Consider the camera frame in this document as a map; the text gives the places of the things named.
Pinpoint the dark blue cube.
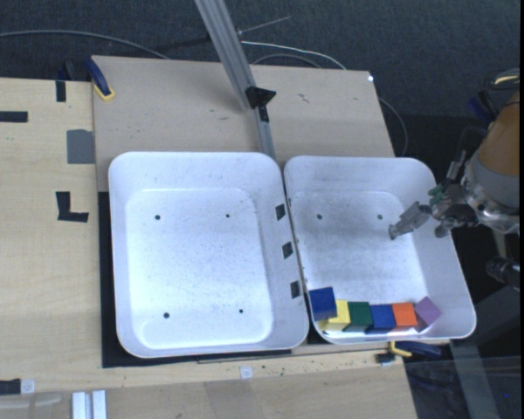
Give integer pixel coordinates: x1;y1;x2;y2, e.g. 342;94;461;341
307;286;338;322

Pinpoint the green cube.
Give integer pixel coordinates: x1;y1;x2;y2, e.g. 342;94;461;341
344;301;374;333

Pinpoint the yellow cube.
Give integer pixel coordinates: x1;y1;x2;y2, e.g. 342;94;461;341
319;299;352;333

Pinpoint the pale wood board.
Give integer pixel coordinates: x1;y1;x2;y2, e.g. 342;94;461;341
90;54;408;368

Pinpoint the black cylinder on white bracket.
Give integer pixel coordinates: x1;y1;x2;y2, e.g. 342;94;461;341
486;255;521;291

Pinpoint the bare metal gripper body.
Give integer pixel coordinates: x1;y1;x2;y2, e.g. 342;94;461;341
428;186;521;236

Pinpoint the white plastic tray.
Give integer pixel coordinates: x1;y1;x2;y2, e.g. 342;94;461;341
283;155;478;346
107;150;311;360

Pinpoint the purple cube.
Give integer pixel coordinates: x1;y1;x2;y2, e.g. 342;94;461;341
413;295;444;333

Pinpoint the orange cube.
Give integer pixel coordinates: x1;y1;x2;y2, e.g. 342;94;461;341
391;301;419;329

